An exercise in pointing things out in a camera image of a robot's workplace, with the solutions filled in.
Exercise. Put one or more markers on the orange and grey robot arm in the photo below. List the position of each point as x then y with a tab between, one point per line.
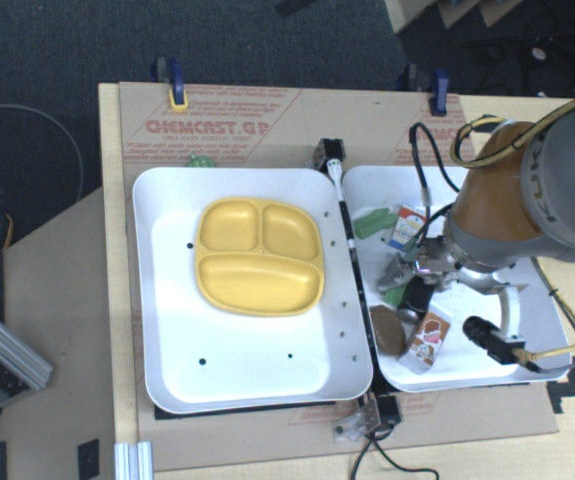
532	203

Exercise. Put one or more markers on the black can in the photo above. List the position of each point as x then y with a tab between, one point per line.
417	295

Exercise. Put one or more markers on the brown and white carton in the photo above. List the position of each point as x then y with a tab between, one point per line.
426	340

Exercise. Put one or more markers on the yellow divided plate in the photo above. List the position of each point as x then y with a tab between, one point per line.
259	280

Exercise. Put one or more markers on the green toy pea pod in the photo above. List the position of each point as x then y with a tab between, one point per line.
372	222

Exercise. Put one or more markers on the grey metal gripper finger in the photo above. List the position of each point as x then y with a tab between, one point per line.
394	278

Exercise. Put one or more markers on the thin black and white rod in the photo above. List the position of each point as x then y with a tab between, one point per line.
351	240

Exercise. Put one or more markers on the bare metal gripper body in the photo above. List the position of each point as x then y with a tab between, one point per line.
437	260

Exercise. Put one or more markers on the brown cardboard board red print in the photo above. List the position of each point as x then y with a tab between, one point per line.
277	118

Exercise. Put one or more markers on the brown oval toy food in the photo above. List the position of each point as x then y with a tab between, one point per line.
388	332

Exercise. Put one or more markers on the white blue and orange carton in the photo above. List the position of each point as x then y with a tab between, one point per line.
406	228

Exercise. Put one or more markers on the small green toy piece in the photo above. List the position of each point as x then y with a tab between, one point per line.
395	295

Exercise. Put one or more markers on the white plastic tray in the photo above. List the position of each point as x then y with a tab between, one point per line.
467	363
247	358

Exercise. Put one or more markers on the green round toy vegetable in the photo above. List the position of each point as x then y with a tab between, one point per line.
200	161

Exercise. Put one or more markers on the black cylinder on white bracket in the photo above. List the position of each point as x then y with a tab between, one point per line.
489	337

